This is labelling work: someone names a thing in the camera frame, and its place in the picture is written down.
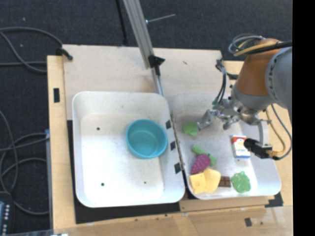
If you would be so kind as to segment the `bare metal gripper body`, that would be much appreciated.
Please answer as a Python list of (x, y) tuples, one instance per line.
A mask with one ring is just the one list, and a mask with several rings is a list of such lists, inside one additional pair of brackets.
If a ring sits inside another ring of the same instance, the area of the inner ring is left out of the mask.
[(238, 116), (240, 121), (249, 125), (258, 125), (260, 123), (258, 112), (248, 108), (238, 99), (223, 99), (217, 104), (217, 111), (217, 117), (221, 120), (226, 116)]

